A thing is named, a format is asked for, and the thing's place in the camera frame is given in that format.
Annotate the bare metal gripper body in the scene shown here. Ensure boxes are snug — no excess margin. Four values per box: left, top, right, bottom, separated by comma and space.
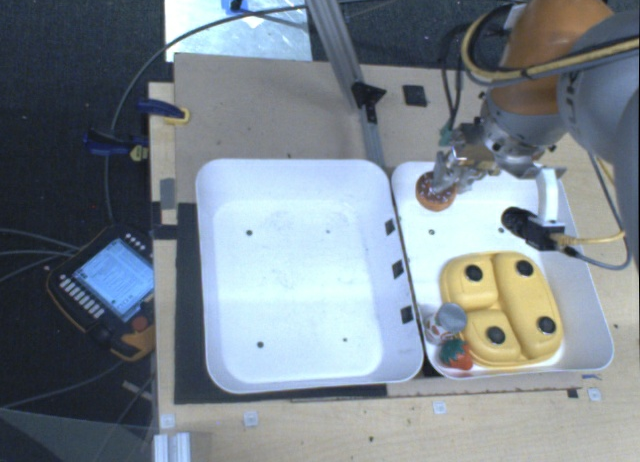
449, 122, 547, 181

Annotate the brown sprinkled doughnut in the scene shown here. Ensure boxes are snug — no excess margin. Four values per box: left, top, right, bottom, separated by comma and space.
415, 171, 458, 213

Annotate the black cylinder on white bracket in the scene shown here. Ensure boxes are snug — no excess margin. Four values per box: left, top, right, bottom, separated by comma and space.
500, 165, 569, 252

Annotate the white plastic tray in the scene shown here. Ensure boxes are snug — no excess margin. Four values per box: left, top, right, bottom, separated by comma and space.
390, 160, 615, 382
194, 158, 426, 395

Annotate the brown cardboard board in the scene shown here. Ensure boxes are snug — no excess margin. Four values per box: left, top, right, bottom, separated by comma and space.
173, 52, 601, 399

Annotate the red strawberry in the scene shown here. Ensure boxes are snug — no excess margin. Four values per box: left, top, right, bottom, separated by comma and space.
438, 338, 474, 371

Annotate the yellow divided plate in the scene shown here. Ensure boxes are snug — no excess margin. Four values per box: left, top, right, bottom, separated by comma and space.
439, 250, 566, 367

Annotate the small white and red can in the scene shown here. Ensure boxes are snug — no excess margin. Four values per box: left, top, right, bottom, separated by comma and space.
424, 302, 469, 347

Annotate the small black square pad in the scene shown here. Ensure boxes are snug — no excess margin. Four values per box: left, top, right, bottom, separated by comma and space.
402, 84, 429, 108

